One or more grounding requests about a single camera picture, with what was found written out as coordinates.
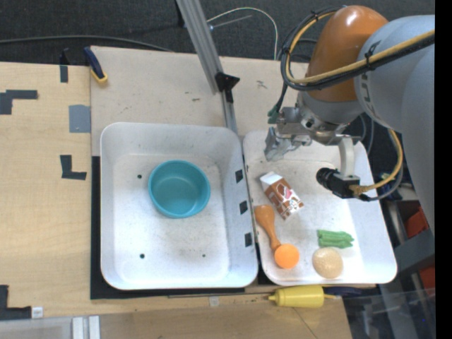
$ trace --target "wooden table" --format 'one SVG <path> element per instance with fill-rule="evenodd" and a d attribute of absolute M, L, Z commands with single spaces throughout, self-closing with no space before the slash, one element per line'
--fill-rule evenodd
<path fill-rule="evenodd" d="M 267 300 L 274 286 L 250 285 L 215 297 L 215 305 L 208 295 L 90 299 L 91 157 L 99 155 L 102 129 L 115 121 L 224 125 L 220 96 L 196 55 L 93 51 L 109 76 L 104 85 L 85 66 L 69 66 L 61 82 L 60 66 L 0 63 L 0 93 L 38 94 L 13 99 L 11 114 L 0 114 L 0 285 L 9 285 L 8 306 L 42 307 L 45 317 L 102 315 L 109 338 L 144 338 L 150 328 L 164 337 L 351 338 L 341 299 L 320 309 L 277 307 Z M 279 63 L 221 59 L 225 73 L 241 78 L 233 90 L 239 135 L 267 129 L 266 112 L 282 85 Z M 293 104 L 295 92 L 286 99 Z M 91 133 L 70 131 L 75 105 L 90 107 Z M 61 155 L 86 178 L 62 178 Z"/>

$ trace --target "brown wrapper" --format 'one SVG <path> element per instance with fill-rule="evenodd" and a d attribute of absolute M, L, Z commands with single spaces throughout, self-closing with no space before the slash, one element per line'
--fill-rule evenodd
<path fill-rule="evenodd" d="M 296 213 L 304 204 L 280 175 L 269 172 L 261 177 L 263 191 L 282 218 Z"/>

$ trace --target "yellow bottle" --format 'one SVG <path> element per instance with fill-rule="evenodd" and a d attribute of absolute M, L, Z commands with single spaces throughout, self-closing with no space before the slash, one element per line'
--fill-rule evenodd
<path fill-rule="evenodd" d="M 279 307 L 319 308 L 323 306 L 325 294 L 320 285 L 303 285 L 277 289 L 268 299 Z"/>

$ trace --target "teal bowl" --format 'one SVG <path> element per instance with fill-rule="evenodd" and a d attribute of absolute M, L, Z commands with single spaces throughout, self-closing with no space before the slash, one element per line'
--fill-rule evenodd
<path fill-rule="evenodd" d="M 169 218 L 187 218 L 200 213 L 210 198 L 206 174 L 184 160 L 159 164 L 149 176 L 148 190 L 154 206 Z"/>

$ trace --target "robotic arm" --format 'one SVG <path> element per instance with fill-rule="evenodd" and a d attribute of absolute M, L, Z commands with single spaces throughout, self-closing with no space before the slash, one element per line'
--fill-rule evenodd
<path fill-rule="evenodd" d="M 314 48 L 307 74 L 297 79 L 290 55 L 301 36 L 329 17 Z M 267 160 L 312 140 L 338 145 L 340 170 L 320 169 L 317 180 L 342 198 L 361 197 L 353 174 L 353 137 L 343 131 L 361 113 L 387 127 L 399 144 L 396 176 L 403 150 L 421 206 L 434 232 L 434 16 L 410 16 L 388 22 L 363 6 L 328 8 L 304 19 L 282 47 L 281 98 L 269 112 Z M 294 107 L 282 107 L 287 88 L 299 90 Z"/>

